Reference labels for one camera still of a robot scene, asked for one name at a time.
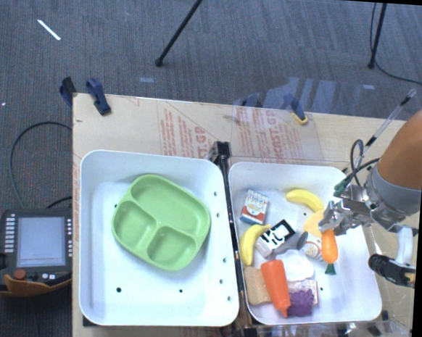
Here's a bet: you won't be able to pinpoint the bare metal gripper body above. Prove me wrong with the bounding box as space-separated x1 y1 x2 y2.
336 183 411 233

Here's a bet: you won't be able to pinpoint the orange carrot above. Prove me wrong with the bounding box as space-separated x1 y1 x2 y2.
318 228 342 277

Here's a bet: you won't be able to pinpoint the yellow banana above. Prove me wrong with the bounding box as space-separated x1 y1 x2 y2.
284 187 327 215
237 221 273 269

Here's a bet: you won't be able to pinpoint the white can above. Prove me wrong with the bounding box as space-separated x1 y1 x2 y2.
300 232 326 262

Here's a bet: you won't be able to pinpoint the grey bottle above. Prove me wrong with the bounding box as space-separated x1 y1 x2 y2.
268 228 309 263

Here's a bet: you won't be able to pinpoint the white round lump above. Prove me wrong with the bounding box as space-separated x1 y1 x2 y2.
281 249 317 284

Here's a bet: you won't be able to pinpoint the white plastic tray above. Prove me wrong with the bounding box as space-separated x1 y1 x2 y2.
67 147 252 337
216 157 394 335

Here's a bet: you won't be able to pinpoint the pink and white packet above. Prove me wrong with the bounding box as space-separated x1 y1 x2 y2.
286 277 321 307

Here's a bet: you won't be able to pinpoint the red blue white carton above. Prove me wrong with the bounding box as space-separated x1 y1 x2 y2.
239 188 271 227

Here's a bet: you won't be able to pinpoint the orange bottle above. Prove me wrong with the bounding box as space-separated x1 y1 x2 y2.
256 257 295 320

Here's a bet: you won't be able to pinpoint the purple grapes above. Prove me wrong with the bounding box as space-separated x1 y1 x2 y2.
286 286 316 319

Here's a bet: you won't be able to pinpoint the tan bread slice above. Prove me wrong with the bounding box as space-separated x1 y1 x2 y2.
240 265 275 309

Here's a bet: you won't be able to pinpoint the green divided plate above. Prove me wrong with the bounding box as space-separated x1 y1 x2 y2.
107 170 216 275

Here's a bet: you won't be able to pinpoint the brown cardboard board red print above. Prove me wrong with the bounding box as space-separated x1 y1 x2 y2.
53 91 422 337

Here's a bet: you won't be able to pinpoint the black cylinder on white bracket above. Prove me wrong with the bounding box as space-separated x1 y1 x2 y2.
365 222 420 289

